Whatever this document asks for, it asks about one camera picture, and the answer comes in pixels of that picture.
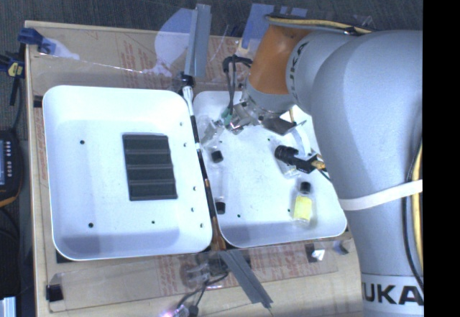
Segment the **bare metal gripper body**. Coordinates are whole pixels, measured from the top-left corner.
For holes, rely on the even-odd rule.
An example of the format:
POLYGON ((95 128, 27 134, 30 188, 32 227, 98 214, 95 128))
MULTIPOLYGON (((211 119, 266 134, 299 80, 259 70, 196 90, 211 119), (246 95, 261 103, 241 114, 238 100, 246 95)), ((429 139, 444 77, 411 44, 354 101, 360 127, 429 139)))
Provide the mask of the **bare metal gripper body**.
POLYGON ((270 111, 251 101, 242 101, 233 105, 232 115, 229 117, 226 127, 234 134, 239 134, 245 127, 261 126, 272 133, 285 136, 306 123, 306 120, 293 121, 292 116, 290 116, 290 120, 282 117, 286 113, 291 114, 292 112, 291 109, 282 112, 270 111))

